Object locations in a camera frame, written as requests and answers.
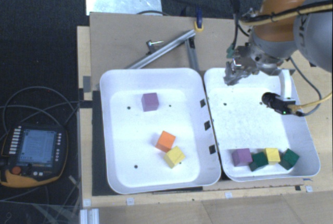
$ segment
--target dark floor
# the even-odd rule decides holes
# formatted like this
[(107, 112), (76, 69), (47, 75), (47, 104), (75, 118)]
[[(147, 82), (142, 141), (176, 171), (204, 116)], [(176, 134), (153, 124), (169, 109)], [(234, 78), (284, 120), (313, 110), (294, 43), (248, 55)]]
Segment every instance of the dark floor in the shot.
[[(185, 6), (199, 5), (204, 17), (232, 17), (229, 0), (161, 1), (163, 11), (170, 15), (179, 15)], [(261, 4), (261, 0), (240, 1), (242, 13), (250, 7), (259, 8)], [(0, 0), (0, 106), (16, 91), (28, 86), (47, 86), (61, 92), (70, 101), (78, 101), (76, 27), (86, 25), (88, 17), (85, 15), (85, 0)], [(61, 102), (52, 92), (29, 90), (19, 94), (10, 104), (44, 108)], [(33, 113), (12, 108), (7, 112), (6, 123), (9, 127)], [(65, 105), (51, 113), (64, 123), (71, 109)], [(44, 116), (35, 117), (31, 121), (49, 123), (49, 119)], [(69, 158), (61, 179), (36, 190), (0, 186), (0, 222), (6, 221), (8, 213), (11, 213), (11, 219), (7, 224), (38, 223), (40, 220), (34, 219), (37, 215), (43, 220), (41, 210), (34, 207), (36, 214), (32, 213), (32, 206), (28, 203), (75, 205), (79, 192), (69, 179), (72, 176), (75, 181), (80, 180), (75, 117), (70, 119), (66, 128), (70, 138)], [(1, 125), (0, 137), (4, 132)], [(32, 192), (11, 199), (26, 204), (1, 202), (27, 191)]]

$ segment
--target yellow cube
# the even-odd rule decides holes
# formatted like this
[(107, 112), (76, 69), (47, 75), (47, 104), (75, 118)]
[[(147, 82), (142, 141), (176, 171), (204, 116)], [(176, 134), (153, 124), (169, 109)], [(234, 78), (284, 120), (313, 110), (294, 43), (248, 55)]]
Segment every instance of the yellow cube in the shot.
[(264, 153), (270, 165), (275, 165), (281, 161), (280, 153), (277, 148), (265, 148)]
[(164, 155), (163, 159), (168, 163), (170, 168), (173, 168), (174, 166), (179, 164), (184, 158), (185, 155), (183, 154), (182, 150), (180, 150), (178, 146), (175, 146)]

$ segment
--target cube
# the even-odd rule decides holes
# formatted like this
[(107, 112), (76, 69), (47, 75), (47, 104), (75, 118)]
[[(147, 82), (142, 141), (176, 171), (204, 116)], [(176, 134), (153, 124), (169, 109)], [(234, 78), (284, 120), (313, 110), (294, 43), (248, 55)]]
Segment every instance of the cube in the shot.
[(250, 164), (251, 171), (255, 171), (256, 169), (263, 168), (268, 165), (267, 157), (263, 152), (259, 152), (257, 154), (252, 155), (253, 162)]
[(176, 139), (176, 136), (174, 136), (166, 131), (162, 131), (162, 134), (159, 137), (155, 147), (159, 150), (162, 150), (163, 152), (168, 152), (171, 150), (175, 139)]
[(232, 157), (235, 167), (247, 166), (253, 161), (250, 149), (248, 148), (237, 149), (233, 151)]
[(145, 93), (141, 98), (141, 102), (144, 112), (157, 110), (159, 106), (157, 93)]
[(281, 162), (279, 163), (285, 169), (291, 169), (297, 162), (300, 156), (290, 149), (287, 149), (284, 154), (282, 154)]
[(264, 154), (267, 157), (268, 163), (270, 165), (275, 165), (281, 161), (280, 153), (277, 148), (265, 148)]
[(179, 164), (184, 158), (185, 155), (183, 154), (182, 150), (180, 150), (178, 146), (175, 146), (164, 155), (163, 159), (166, 161), (170, 168), (174, 168), (174, 166)]

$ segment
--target dark green block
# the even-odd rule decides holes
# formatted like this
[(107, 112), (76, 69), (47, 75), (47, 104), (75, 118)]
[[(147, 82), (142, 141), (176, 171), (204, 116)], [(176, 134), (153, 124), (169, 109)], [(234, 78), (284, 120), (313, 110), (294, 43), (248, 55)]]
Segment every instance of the dark green block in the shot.
[(268, 165), (268, 160), (263, 152), (252, 155), (253, 162), (250, 164), (251, 171)]
[(291, 169), (297, 162), (299, 155), (293, 152), (290, 149), (287, 149), (286, 152), (281, 157), (281, 162), (279, 163), (285, 169)]

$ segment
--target purple cube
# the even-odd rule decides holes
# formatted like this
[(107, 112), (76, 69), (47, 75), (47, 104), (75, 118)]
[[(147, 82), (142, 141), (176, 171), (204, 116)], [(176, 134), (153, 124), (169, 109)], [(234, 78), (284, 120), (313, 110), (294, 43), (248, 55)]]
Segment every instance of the purple cube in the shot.
[(141, 102), (144, 112), (157, 110), (159, 105), (157, 93), (145, 93)]
[(253, 161), (250, 149), (248, 148), (237, 149), (232, 153), (232, 156), (235, 167), (247, 166)]

